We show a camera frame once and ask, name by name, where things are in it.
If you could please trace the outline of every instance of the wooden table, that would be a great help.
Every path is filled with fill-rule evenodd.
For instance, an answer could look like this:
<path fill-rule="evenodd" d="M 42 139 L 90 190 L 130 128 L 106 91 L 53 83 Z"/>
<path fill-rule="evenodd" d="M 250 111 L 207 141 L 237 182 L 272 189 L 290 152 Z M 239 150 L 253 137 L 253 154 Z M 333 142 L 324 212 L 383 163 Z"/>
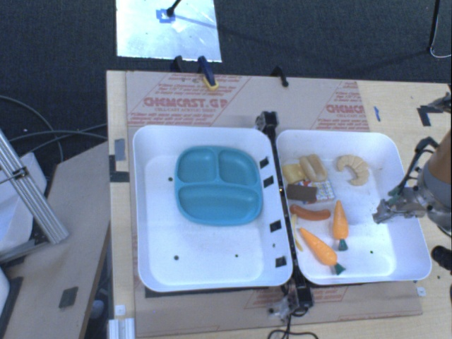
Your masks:
<path fill-rule="evenodd" d="M 290 78 L 291 86 L 296 86 L 301 78 Z M 326 80 L 309 80 L 321 89 Z M 443 97 L 447 85 L 428 83 L 387 83 L 358 81 L 357 87 L 367 115 L 369 130 L 381 132 L 393 139 L 400 153 L 403 166 L 407 169 L 414 147 L 421 138 L 431 136 L 438 142 L 451 127 L 450 115 L 430 114 L 431 126 L 423 126 L 416 108 Z M 118 138 L 127 142 L 126 117 L 126 73 L 107 73 L 107 98 L 109 118 L 109 154 L 115 154 Z M 377 118 L 374 108 L 378 109 Z M 243 112 L 236 112 L 237 117 Z M 116 171 L 128 172 L 129 162 L 125 157 L 116 161 Z M 131 201 L 130 187 L 126 182 L 112 182 L 112 256 L 115 319 L 122 320 L 135 316 L 133 296 L 133 258 L 131 241 Z M 451 247 L 451 239 L 439 231 L 428 218 L 421 219 L 427 246 L 432 250 L 436 245 Z M 452 277 L 449 272 L 433 263 L 430 276 L 417 283 L 425 289 L 421 298 L 423 315 L 377 320 L 343 321 L 335 323 L 306 324 L 292 326 L 293 331 L 312 331 L 320 338 L 450 338 L 451 298 L 449 289 Z M 165 336 L 162 338 L 264 338 L 269 328 L 241 331 L 223 331 L 187 335 Z"/>

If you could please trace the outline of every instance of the black carpet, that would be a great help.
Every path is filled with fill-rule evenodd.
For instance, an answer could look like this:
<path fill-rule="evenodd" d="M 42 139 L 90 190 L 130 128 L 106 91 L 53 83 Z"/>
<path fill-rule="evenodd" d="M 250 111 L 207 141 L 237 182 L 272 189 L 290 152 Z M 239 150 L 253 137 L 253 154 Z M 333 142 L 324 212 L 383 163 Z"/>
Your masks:
<path fill-rule="evenodd" d="M 267 76 L 279 65 L 288 76 L 451 82 L 451 59 L 427 51 L 435 0 L 214 2 L 223 60 L 213 64 L 216 73 Z M 441 0 L 437 54 L 451 52 L 451 10 L 451 0 Z M 0 95 L 34 107 L 54 129 L 104 124 L 106 70 L 170 68 L 165 60 L 117 57 L 115 13 L 115 0 L 0 0 Z M 11 139 L 46 127 L 0 99 L 0 129 Z M 13 146 L 22 154 L 51 138 Z M 100 141 L 67 138 L 64 157 Z M 51 176 L 56 145 L 36 154 Z"/>

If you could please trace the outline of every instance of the blue plate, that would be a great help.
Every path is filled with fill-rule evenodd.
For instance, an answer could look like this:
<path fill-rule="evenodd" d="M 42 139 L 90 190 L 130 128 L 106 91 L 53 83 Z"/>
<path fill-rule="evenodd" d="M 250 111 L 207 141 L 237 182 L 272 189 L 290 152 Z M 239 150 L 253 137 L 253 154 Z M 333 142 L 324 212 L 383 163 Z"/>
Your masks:
<path fill-rule="evenodd" d="M 191 221 L 243 225 L 262 209 L 259 170 L 245 152 L 201 146 L 185 150 L 175 172 L 177 206 Z"/>

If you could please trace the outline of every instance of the blue mark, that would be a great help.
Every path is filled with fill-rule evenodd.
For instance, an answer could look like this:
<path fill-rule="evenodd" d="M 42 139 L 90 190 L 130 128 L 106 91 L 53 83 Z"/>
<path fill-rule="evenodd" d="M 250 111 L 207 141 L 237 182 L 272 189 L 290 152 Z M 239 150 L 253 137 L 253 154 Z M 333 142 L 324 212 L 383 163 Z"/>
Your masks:
<path fill-rule="evenodd" d="M 377 121 L 381 121 L 380 120 L 380 111 L 377 107 L 374 107 L 374 111 L 375 111 L 375 116 L 376 116 L 376 120 Z"/>
<path fill-rule="evenodd" d="M 173 15 L 171 17 L 169 17 L 167 15 L 167 9 L 166 8 L 161 8 L 155 11 L 155 15 L 157 16 L 157 19 L 161 22 L 161 23 L 172 23 L 173 21 L 176 20 L 176 16 Z"/>

